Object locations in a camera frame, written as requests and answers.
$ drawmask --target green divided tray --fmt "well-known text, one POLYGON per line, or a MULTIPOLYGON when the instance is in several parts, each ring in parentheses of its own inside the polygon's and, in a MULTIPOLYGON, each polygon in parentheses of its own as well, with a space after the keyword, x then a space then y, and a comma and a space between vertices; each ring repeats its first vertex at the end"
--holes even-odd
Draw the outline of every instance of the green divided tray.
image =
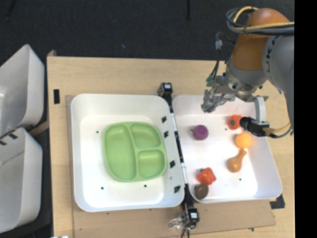
POLYGON ((103 134, 103 151, 110 175, 119 181, 161 176, 167 166, 160 131, 146 122, 120 122, 103 134))

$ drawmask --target table surface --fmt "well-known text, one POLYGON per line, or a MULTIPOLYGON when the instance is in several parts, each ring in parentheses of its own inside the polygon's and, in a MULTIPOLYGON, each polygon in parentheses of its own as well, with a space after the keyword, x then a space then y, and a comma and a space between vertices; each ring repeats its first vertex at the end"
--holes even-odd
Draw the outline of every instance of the table surface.
MULTIPOLYGON (((96 214, 78 208, 72 196, 66 97, 80 93, 155 94, 162 82, 172 83, 174 96, 203 95, 214 65, 215 61, 205 60, 48 57, 54 236, 98 238, 105 232, 107 237, 181 235, 167 228, 168 219, 182 213, 180 207, 96 214), (54 98, 55 90, 59 90, 59 100, 54 98)), ((224 71, 221 62, 218 74, 224 71)), ((269 96, 266 119, 271 127, 289 122, 285 98, 269 82, 255 94, 269 96)), ((285 208, 271 210, 268 200, 195 204, 201 221, 191 230, 191 237, 295 237, 294 136, 268 141, 282 181, 285 208)))

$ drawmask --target orange fruit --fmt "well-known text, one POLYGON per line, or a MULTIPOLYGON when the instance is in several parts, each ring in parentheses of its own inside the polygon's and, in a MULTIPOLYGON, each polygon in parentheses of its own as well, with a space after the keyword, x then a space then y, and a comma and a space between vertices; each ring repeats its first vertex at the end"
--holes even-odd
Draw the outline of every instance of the orange fruit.
POLYGON ((242 132, 236 137, 236 144, 239 148, 248 148, 252 145, 252 137, 246 132, 242 132))

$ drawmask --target toy tomato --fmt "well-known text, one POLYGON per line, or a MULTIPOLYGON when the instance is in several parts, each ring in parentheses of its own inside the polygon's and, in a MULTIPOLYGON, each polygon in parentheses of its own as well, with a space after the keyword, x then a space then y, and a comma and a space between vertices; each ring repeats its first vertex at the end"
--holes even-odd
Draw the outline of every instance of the toy tomato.
POLYGON ((211 168, 206 168, 202 170, 199 174, 196 175, 196 178, 199 182, 207 185, 212 184, 216 180, 216 177, 214 176, 211 168))
POLYGON ((242 118, 242 116, 240 116, 240 115, 232 115, 227 121, 229 128, 230 129, 239 128, 241 118, 242 118))

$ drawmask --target red bell pepper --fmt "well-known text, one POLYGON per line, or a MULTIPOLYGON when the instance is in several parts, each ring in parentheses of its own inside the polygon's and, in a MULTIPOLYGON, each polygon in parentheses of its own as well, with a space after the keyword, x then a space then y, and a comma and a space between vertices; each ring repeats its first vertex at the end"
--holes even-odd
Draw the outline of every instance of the red bell pepper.
POLYGON ((207 185, 212 184, 216 180, 216 176, 214 176, 211 168, 206 168, 202 170, 199 174, 196 175, 196 178, 200 183, 204 183, 207 185))

